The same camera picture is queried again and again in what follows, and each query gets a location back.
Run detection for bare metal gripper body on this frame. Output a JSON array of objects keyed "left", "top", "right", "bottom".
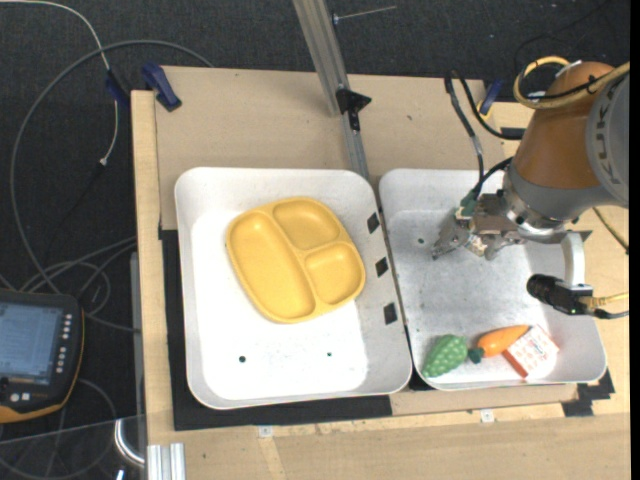
[{"left": 455, "top": 192, "right": 572, "bottom": 250}]

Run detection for white plastic tray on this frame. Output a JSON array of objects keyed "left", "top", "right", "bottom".
[
  {"left": 378, "top": 167, "right": 609, "bottom": 392},
  {"left": 173, "top": 166, "right": 414, "bottom": 412}
]

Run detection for orange carrot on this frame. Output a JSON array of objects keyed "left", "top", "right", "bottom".
[{"left": 467, "top": 324, "right": 531, "bottom": 365}]

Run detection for white and orange carton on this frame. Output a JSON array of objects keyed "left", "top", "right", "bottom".
[{"left": 502, "top": 324, "right": 561, "bottom": 381}]

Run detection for green grapes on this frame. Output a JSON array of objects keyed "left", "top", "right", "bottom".
[{"left": 421, "top": 334, "right": 470, "bottom": 380}]

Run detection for yellow divided plate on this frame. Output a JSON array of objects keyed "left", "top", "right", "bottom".
[{"left": 225, "top": 196, "right": 367, "bottom": 325}]

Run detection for brown cardboard board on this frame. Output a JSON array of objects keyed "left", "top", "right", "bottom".
[{"left": 153, "top": 65, "right": 581, "bottom": 417}]

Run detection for black cylinder on white bracket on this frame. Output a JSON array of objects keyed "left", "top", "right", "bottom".
[{"left": 526, "top": 231, "right": 595, "bottom": 317}]

